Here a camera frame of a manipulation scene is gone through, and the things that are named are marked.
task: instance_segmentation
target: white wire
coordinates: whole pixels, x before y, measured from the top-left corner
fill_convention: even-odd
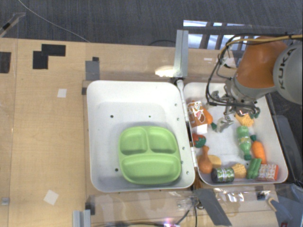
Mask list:
[[[50,23],[51,25],[54,25],[55,27],[58,27],[58,28],[60,28],[60,29],[62,29],[62,30],[65,30],[66,32],[69,32],[69,33],[71,33],[71,34],[73,34],[73,35],[75,35],[75,36],[81,38],[82,40],[84,40],[84,41],[86,41],[86,42],[89,42],[87,39],[83,38],[82,36],[80,36],[80,35],[78,35],[78,34],[72,32],[72,31],[70,31],[70,30],[68,30],[68,29],[66,29],[66,28],[63,28],[63,27],[61,27],[61,26],[59,26],[59,25],[57,25],[57,24],[54,24],[53,22],[51,22],[51,21],[47,20],[46,18],[40,16],[39,14],[35,13],[33,10],[31,10],[30,8],[28,8],[21,0],[18,0],[18,1],[19,1],[19,2],[21,3],[21,5],[22,5],[23,7],[25,7],[28,11],[32,12],[33,14],[35,14],[36,16],[38,16],[39,18],[41,18],[41,19],[43,19],[44,21],[46,21],[47,23]]]

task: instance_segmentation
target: white square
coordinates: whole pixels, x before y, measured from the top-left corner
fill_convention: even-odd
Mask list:
[[[59,194],[53,192],[52,190],[48,190],[47,194],[43,200],[51,205],[55,205],[58,197],[59,197]]]
[[[59,89],[57,97],[66,97],[67,89]]]

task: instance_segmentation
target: green divided plate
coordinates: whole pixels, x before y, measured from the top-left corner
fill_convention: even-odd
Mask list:
[[[119,137],[119,162],[124,178],[134,184],[170,183],[181,173],[176,138],[162,127],[124,130]]]

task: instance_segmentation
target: tin can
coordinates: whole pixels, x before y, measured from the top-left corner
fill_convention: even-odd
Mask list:
[[[214,183],[230,183],[234,180],[235,174],[231,167],[214,168],[211,173],[211,178]]]

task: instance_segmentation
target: white tray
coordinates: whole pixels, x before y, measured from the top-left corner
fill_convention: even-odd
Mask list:
[[[180,92],[166,82],[94,81],[87,89],[91,181],[102,192],[179,189],[195,179]],[[133,126],[165,127],[175,135],[180,177],[165,185],[136,185],[119,167],[118,139]]]
[[[224,84],[213,83],[210,84],[210,92],[219,91],[219,95],[225,94]],[[201,100],[202,104],[206,104],[205,98],[206,83],[189,83],[184,88],[184,96],[187,103],[192,100]],[[282,183],[287,179],[288,170],[284,155],[277,137],[275,126],[266,102],[265,97],[258,100],[258,107],[261,109],[261,113],[252,127],[249,127],[250,135],[256,134],[257,139],[260,140],[265,149],[267,162],[269,164],[277,164],[279,166],[277,181],[275,182],[260,182],[256,180],[247,179],[235,179],[232,183],[213,183],[210,174],[203,174],[199,172],[201,179],[211,186],[219,185],[244,185],[244,184],[266,184],[266,183]],[[213,116],[214,123],[217,123],[218,119],[223,117],[224,106],[211,107],[208,111]],[[243,159],[243,152],[238,147],[236,128],[240,126],[240,123],[231,114],[230,118],[234,120],[234,124],[225,129],[222,133],[217,133],[208,126],[208,132],[205,134],[206,145],[209,147],[208,154],[216,155],[222,161],[223,167],[232,166],[235,163],[244,164],[248,167],[249,161]],[[201,149],[195,149],[196,155],[201,155]]]

